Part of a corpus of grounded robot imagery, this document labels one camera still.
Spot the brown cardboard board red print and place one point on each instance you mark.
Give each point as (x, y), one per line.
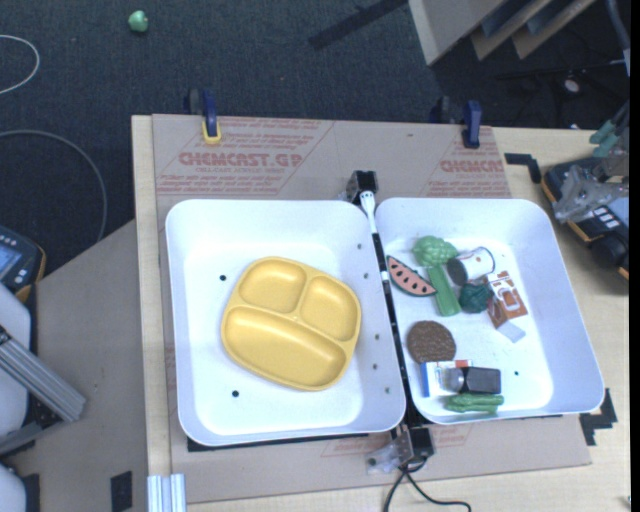
(310, 150)

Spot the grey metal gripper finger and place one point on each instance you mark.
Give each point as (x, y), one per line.
(575, 197)

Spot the green toy pepper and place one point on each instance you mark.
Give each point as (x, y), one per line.
(138, 21)

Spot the white can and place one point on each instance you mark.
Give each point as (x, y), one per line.
(477, 262)

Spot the yellow divided plate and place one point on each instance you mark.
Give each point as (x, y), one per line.
(285, 340)

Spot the dark green leafy vegetable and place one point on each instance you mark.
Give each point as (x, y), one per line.
(474, 298)

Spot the brown round biscuit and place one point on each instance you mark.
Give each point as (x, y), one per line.
(430, 342)

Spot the red watermelon slice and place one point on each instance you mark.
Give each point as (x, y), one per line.
(407, 280)

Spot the white plastic tray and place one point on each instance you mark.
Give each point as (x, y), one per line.
(200, 400)
(550, 300)

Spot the green broccoli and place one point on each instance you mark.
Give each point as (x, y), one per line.
(442, 290)

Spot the orange and white carton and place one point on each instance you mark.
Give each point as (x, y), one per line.
(509, 300)

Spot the white and blue carton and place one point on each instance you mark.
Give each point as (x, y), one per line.
(432, 377)

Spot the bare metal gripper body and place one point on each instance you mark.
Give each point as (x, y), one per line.
(612, 175)

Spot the thin black and white rod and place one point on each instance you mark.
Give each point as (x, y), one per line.
(384, 272)

